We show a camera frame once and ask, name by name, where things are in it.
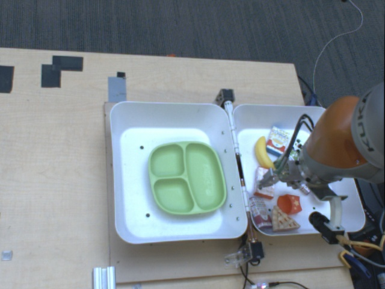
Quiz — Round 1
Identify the red carton with yellow stars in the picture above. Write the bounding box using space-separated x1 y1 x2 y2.
276 193 303 215

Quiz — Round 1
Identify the white blue and red carton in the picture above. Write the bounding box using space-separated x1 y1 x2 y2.
265 125 291 157

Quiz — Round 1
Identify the white plastic tray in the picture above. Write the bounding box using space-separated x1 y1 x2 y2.
233 103 367 237
109 101 248 245

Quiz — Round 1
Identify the green divided plate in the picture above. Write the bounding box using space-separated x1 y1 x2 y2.
147 141 227 216

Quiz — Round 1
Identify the thin black and white rod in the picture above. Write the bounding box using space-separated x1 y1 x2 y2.
223 100 257 247

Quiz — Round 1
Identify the toy pizza slice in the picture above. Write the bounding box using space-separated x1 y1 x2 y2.
271 205 301 232

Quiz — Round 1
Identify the black block with thin wires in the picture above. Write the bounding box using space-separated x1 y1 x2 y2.
220 88 235 104
250 241 266 266

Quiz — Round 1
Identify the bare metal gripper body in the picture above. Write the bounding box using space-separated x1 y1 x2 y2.
278 158 305 188

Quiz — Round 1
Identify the pink and red carton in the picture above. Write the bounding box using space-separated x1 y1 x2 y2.
253 166 276 199

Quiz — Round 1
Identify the dark red and white carton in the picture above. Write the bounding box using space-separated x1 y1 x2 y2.
248 196 273 229

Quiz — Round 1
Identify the yellow banana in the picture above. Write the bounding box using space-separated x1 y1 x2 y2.
254 135 276 171

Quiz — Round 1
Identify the black cylinder on white bracket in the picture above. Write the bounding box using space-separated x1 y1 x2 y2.
309 187 349 245

